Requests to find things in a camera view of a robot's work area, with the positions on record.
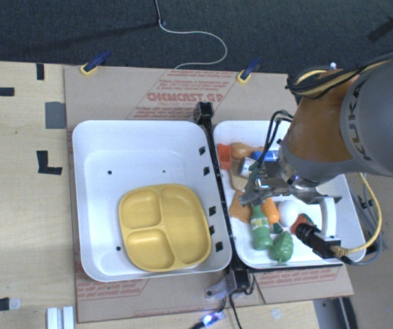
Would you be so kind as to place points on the green plastic bottle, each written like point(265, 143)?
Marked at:
point(261, 231)

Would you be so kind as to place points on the brown cardboard board red print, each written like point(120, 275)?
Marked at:
point(120, 91)

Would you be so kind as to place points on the orange carrot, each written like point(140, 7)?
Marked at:
point(272, 211)

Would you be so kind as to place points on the blue can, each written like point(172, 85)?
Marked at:
point(266, 155)

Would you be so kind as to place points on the green grapes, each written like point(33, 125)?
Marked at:
point(282, 247)

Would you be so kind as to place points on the white egg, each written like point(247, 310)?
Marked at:
point(288, 212)

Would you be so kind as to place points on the yellow divided plate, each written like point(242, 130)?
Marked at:
point(165, 228)

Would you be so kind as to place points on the tan biscuit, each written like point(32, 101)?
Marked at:
point(239, 183)

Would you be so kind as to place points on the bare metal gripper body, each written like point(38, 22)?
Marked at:
point(275, 180)

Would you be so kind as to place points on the thin black rod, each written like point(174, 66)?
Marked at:
point(221, 190)

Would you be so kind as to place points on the brown toy bread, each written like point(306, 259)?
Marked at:
point(242, 149)

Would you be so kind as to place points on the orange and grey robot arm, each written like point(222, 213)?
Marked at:
point(323, 135)

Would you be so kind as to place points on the black cylinder on white bracket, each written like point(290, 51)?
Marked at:
point(316, 240)

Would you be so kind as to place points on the white plastic tray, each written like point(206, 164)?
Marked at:
point(345, 218)
point(141, 149)

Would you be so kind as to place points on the orange carton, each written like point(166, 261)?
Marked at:
point(224, 155)

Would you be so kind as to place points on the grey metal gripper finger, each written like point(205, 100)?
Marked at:
point(247, 194)
point(261, 197)

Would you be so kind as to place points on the red and green toy vegetable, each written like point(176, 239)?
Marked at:
point(304, 219)

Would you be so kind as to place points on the silver can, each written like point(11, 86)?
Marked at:
point(246, 167)

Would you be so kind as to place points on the orange pizza slice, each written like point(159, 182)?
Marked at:
point(240, 214)

